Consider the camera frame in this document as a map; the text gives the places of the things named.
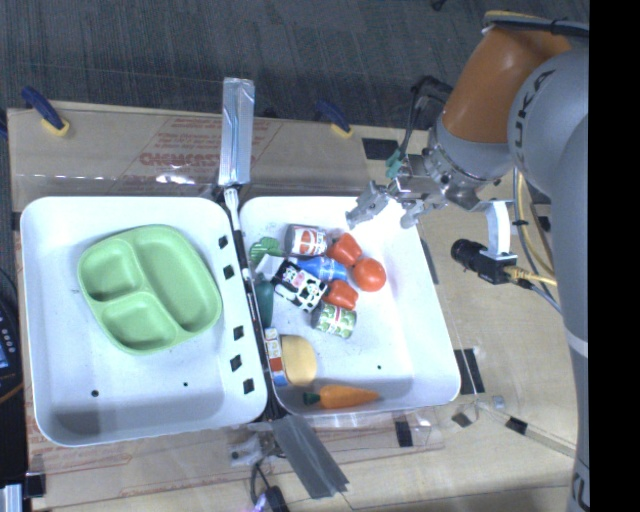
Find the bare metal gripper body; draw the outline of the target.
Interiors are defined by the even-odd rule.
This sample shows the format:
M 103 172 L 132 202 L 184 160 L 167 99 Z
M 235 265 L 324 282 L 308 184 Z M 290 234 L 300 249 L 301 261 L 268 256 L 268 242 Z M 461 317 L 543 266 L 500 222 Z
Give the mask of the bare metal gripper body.
M 463 169 L 442 148 L 426 148 L 421 154 L 407 154 L 388 160 L 389 193 L 403 203 L 454 204 L 475 210 L 478 193 L 494 181 L 489 175 Z

